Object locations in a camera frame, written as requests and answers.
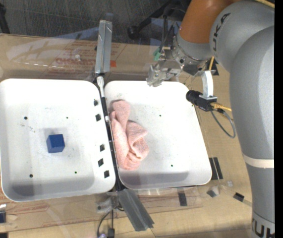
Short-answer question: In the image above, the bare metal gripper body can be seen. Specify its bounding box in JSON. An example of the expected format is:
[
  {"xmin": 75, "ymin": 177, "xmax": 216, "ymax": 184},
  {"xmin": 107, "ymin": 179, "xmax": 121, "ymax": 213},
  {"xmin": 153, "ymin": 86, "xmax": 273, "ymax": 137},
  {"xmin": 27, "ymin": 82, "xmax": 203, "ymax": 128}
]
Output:
[{"xmin": 154, "ymin": 43, "xmax": 208, "ymax": 79}]

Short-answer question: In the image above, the white plastic tray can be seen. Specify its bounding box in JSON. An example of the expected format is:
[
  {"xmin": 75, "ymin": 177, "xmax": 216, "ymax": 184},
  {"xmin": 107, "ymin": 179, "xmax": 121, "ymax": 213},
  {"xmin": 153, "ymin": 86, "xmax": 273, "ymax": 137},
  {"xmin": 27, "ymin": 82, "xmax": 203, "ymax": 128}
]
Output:
[
  {"xmin": 0, "ymin": 78, "xmax": 117, "ymax": 203},
  {"xmin": 103, "ymin": 80, "xmax": 213, "ymax": 191}
]

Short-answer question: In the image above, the thin black and white rod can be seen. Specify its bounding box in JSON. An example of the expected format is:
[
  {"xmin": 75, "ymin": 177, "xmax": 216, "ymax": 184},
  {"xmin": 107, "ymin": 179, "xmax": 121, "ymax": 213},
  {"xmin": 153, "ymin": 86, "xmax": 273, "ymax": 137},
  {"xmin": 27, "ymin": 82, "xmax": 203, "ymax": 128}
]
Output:
[{"xmin": 96, "ymin": 75, "xmax": 122, "ymax": 192}]

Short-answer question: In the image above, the pink cloth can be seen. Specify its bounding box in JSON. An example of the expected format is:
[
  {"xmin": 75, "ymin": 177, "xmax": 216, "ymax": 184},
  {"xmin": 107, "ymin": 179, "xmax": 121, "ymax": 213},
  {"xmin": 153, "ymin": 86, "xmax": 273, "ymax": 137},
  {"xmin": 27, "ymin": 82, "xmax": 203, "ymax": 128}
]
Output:
[{"xmin": 108, "ymin": 99, "xmax": 150, "ymax": 171}]

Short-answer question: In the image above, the brown cardboard board, red print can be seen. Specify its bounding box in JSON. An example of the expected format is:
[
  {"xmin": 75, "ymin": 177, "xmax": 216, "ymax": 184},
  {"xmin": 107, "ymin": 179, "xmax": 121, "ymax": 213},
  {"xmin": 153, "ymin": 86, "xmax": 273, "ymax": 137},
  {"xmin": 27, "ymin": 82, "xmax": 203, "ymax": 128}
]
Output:
[{"xmin": 0, "ymin": 33, "xmax": 253, "ymax": 235}]

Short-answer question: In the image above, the blue cube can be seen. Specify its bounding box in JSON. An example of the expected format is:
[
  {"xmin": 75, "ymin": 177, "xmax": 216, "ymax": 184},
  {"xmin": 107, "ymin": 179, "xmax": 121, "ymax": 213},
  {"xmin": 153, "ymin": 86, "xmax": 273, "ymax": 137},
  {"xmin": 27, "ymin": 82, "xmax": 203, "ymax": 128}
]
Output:
[{"xmin": 46, "ymin": 133, "xmax": 65, "ymax": 154}]

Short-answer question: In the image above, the black cylinder on white bracket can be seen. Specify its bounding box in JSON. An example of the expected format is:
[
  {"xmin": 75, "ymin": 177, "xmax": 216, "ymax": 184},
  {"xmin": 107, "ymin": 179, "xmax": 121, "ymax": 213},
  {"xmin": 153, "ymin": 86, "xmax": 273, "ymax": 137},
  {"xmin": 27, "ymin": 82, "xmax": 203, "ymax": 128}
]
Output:
[{"xmin": 185, "ymin": 69, "xmax": 218, "ymax": 112}]

